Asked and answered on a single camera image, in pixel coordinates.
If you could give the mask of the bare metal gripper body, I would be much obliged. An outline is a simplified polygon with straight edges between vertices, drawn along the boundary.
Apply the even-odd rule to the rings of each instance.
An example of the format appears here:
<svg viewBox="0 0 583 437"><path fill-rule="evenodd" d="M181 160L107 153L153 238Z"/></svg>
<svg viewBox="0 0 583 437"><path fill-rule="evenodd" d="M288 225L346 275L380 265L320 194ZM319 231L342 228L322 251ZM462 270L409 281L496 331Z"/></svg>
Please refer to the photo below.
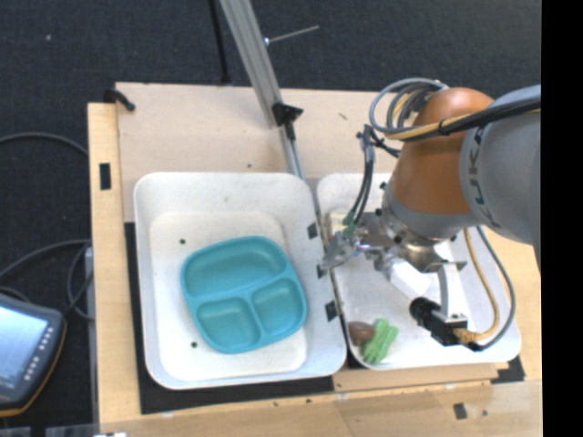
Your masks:
<svg viewBox="0 0 583 437"><path fill-rule="evenodd" d="M436 272L441 265L452 262L437 250L442 240L421 237L381 210L363 213L354 236L355 247L371 257L378 270L403 260L419 272Z"/></svg>

